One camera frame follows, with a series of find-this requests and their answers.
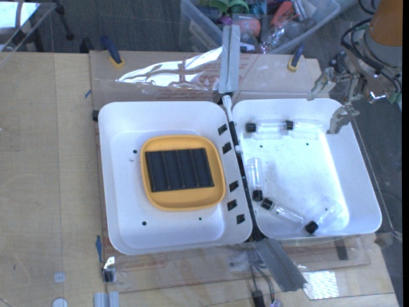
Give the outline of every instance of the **wooden table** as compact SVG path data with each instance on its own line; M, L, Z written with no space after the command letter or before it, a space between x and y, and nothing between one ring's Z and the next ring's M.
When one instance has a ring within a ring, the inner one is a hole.
M318 63L307 63L316 75ZM95 247L101 179L90 89L87 54L19 52L0 69L0 306L51 306L58 297L92 306L107 290ZM336 271L349 297L310 301L298 290L277 298L284 306L398 306L375 236L361 239L371 263ZM252 306L251 285L129 292L120 306Z

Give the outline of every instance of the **plastic bottle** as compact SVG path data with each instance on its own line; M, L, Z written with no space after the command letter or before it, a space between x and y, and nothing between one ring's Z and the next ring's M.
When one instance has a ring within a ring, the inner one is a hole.
M341 204L337 201L331 201L331 205L328 208L325 208L320 215L317 215L311 222L306 224L305 230L310 234L317 231L321 232L339 219L342 213L343 207Z
M252 133L254 139L281 139L293 128L293 122L286 120L258 120L247 123L245 130Z
M296 119L289 134L297 139L318 139L324 125L318 120Z
M287 206L278 204L268 198L263 199L261 207L269 210L275 216L280 217L285 221L293 223L297 227L301 227L304 224L305 217L303 215Z
M263 165L260 158L250 158L247 161L247 171L249 172L248 184L252 191L254 201L263 200Z

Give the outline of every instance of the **black cap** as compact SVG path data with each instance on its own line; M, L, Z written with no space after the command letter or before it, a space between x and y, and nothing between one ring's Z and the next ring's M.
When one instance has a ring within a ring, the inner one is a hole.
M270 210L271 208L274 207L274 202L272 202L270 199L268 198L264 198L263 202L261 203L261 206L264 209Z
M245 131L247 133L254 133L257 130L257 125L255 123L247 123L245 125Z
M294 129L294 122L291 120L286 120L287 130Z
M262 190L254 190L253 191L253 200L254 201L263 200L263 191Z
M313 234L318 228L318 224L315 223L314 221L309 222L306 226L305 226L305 230L310 233Z

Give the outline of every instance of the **dark floor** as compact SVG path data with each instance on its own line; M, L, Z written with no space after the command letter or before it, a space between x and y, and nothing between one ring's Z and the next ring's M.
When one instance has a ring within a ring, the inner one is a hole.
M51 0L31 0L51 2ZM52 40L45 39L47 51L79 52L88 37L95 49L102 49L100 37L108 35L119 50L177 51L180 0L59 0L65 7L73 40L65 38L65 29L52 14ZM358 21L368 18L356 4L331 20L305 41L304 56L316 58L321 69L341 50L340 37ZM403 305L402 242L402 113L401 105L381 100L369 104L354 103L360 111L357 126L374 173L374 188L383 211L379 230L380 246Z

